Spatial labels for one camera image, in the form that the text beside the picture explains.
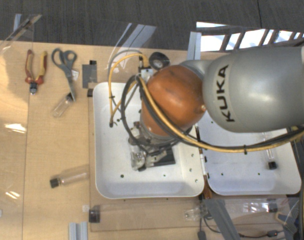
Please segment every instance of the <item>wooden table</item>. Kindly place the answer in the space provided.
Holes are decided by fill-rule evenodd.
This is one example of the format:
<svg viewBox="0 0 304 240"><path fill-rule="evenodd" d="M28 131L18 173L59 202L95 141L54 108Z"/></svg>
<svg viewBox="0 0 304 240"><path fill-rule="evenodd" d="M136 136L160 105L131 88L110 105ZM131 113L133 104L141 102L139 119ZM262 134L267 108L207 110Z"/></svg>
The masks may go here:
<svg viewBox="0 0 304 240"><path fill-rule="evenodd" d="M80 72L74 83L77 102L60 118L51 112L57 103L69 93L66 78L51 61L55 48L73 50L78 57L74 68ZM33 71L39 69L40 55L47 51L48 67L44 84L34 96L24 82L26 52L34 52ZM87 89L82 88L82 65L97 61L98 82L106 81L107 64L111 54L109 46L15 42L0 57L0 239L7 240L66 240L70 222L88 221L90 206L89 181L67 187L51 189L49 179L62 170L89 164L89 99ZM142 49L150 56L154 50ZM186 51L161 50L178 64L185 60ZM213 59L217 53L203 57ZM137 70L137 60L130 59L126 68L113 76L115 82L125 82ZM257 221L241 221L238 230L253 234L252 229L279 229L279 224L263 218ZM198 228L181 228L97 231L89 228L90 240L196 240ZM223 239L220 234L205 229L208 239Z"/></svg>

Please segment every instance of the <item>bottle cap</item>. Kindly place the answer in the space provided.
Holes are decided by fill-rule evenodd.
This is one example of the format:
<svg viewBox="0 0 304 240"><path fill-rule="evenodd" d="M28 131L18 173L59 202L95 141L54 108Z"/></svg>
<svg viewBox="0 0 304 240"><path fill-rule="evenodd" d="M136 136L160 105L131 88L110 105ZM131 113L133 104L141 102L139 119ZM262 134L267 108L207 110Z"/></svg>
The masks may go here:
<svg viewBox="0 0 304 240"><path fill-rule="evenodd" d="M53 178L50 180L51 188L58 187L60 185L60 181L58 178Z"/></svg>

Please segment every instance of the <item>plastic bottle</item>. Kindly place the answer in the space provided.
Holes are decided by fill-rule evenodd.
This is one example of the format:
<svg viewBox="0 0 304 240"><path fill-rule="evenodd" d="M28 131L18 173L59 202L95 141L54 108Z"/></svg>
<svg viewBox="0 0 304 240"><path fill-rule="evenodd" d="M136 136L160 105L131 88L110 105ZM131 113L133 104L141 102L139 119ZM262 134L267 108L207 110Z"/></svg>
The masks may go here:
<svg viewBox="0 0 304 240"><path fill-rule="evenodd" d="M74 182L86 180L88 178L89 178L89 165L86 164L62 171L60 175L50 180L50 185L52 188L55 188L61 185L65 186Z"/></svg>

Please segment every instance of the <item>scissors blade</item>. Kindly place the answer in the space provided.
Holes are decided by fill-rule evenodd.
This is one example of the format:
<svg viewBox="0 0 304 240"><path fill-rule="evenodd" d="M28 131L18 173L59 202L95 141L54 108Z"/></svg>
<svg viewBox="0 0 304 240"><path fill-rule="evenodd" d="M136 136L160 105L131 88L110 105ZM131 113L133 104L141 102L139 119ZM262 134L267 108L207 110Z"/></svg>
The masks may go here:
<svg viewBox="0 0 304 240"><path fill-rule="evenodd" d="M72 77L67 78L68 80L68 86L70 87L70 91L71 91L71 95L72 95L72 99L73 101L76 101L76 97L75 97L75 89L73 86L73 80Z"/></svg>

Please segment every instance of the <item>scissors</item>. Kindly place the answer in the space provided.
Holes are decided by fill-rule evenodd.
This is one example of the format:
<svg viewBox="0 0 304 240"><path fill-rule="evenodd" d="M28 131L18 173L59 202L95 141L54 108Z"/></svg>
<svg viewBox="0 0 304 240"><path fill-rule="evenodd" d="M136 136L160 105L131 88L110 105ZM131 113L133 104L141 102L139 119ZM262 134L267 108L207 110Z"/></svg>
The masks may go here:
<svg viewBox="0 0 304 240"><path fill-rule="evenodd" d="M58 57L60 59L60 64L58 64L54 59L54 56L57 52L59 53ZM73 101L75 101L76 99L75 99L75 89L74 89L73 81L72 81L72 67L73 67L73 64L76 60L76 57L77 57L76 53L71 51L71 50L67 50L67 51L63 52L60 48L56 48L52 52L53 63L58 68L63 70L63 72L65 73L65 76L66 76L67 81L68 81L68 85L69 85L70 90L71 90L71 96L72 96Z"/></svg>

